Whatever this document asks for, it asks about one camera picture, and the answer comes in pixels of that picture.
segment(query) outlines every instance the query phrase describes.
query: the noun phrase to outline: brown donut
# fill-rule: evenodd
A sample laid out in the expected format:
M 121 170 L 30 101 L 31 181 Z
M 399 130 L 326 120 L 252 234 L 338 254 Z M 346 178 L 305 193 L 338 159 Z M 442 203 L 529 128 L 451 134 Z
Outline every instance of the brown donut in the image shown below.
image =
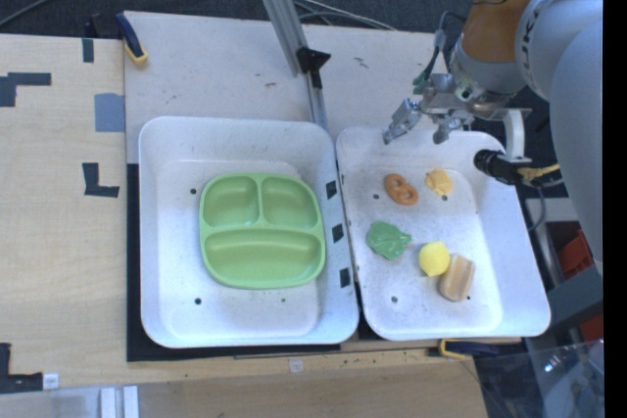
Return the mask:
M 418 192 L 416 189 L 409 185 L 406 179 L 396 172 L 388 174 L 383 180 L 383 185 L 390 199 L 397 204 L 413 206 L 418 202 Z

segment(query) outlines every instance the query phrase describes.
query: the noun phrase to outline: plastic food item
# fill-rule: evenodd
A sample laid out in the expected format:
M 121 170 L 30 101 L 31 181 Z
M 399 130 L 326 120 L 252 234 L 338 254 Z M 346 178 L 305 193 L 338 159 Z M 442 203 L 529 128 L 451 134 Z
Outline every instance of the plastic food item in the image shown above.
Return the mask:
M 442 169 L 433 169 L 428 172 L 424 183 L 444 200 L 453 192 L 453 180 Z
M 449 268 L 451 255 L 442 241 L 425 244 L 418 253 L 418 264 L 429 277 L 442 275 Z
M 451 264 L 440 277 L 438 284 L 440 293 L 452 302 L 461 302 L 467 298 L 474 277 L 474 269 L 474 261 L 461 255 L 451 255 Z
M 415 188 L 408 184 L 406 179 L 393 172 L 388 174 L 383 180 L 385 191 L 390 198 L 397 204 L 404 206 L 412 206 L 418 202 L 418 192 Z
M 370 248 L 387 259 L 399 257 L 411 241 L 411 235 L 385 221 L 375 221 L 370 225 L 366 241 Z
M 317 198 L 299 178 L 263 172 L 217 176 L 203 190 L 199 221 L 203 260 L 225 286 L 300 286 L 324 266 Z

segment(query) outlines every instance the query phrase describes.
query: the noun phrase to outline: green plate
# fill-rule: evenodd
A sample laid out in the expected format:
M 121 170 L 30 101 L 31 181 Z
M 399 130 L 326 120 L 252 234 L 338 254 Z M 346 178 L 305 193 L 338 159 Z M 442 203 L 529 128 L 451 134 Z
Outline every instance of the green plate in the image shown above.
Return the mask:
M 203 189 L 199 213 L 203 260 L 225 286 L 300 286 L 324 267 L 320 209 L 299 178 L 265 172 L 217 176 Z

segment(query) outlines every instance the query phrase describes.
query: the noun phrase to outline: red object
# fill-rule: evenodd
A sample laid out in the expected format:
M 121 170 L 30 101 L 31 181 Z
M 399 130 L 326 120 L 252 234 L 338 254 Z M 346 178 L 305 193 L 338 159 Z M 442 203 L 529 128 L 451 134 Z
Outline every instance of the red object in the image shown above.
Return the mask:
M 583 272 L 594 264 L 588 242 L 581 229 L 577 230 L 577 237 L 557 252 L 559 265 L 566 280 Z M 603 315 L 597 315 L 580 324 L 581 334 L 587 342 L 603 337 Z

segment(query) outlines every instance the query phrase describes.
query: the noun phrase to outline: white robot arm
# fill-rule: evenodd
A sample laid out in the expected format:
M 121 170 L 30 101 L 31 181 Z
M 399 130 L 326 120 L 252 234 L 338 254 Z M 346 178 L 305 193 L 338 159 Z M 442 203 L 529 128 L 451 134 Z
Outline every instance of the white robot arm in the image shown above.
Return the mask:
M 440 38 L 436 32 L 436 49 Z M 475 0 L 449 73 L 427 70 L 414 81 L 422 99 L 402 103 L 383 140 L 389 143 L 425 115 L 438 125 L 435 143 L 477 117 L 512 128 L 516 115 L 506 105 L 525 85 L 550 104 L 562 178 L 602 271 L 603 0 Z M 484 151 L 475 164 L 515 183 L 522 179 L 518 167 L 529 160 L 521 155 L 524 146 L 513 145 L 515 134 L 507 138 L 506 154 Z

